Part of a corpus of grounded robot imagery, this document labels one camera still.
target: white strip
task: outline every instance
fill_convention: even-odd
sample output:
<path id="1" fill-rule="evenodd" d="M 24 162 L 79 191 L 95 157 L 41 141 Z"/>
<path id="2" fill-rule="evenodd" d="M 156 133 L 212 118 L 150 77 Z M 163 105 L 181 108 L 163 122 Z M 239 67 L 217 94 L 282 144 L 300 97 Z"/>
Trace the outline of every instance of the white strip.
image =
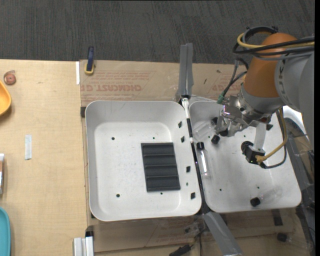
<path id="1" fill-rule="evenodd" d="M 24 160 L 32 158 L 32 136 L 27 134 L 24 138 Z"/>
<path id="2" fill-rule="evenodd" d="M 80 85 L 80 62 L 75 63 L 76 84 Z"/>

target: gray carpet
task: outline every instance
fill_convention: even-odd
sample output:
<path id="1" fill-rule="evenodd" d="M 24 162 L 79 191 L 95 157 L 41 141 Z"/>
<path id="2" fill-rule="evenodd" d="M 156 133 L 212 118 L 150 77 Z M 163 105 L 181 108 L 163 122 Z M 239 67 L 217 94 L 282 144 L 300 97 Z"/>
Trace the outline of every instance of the gray carpet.
<path id="1" fill-rule="evenodd" d="M 0 59 L 231 64 L 246 27 L 277 26 L 296 38 L 315 32 L 315 0 L 0 0 Z"/>

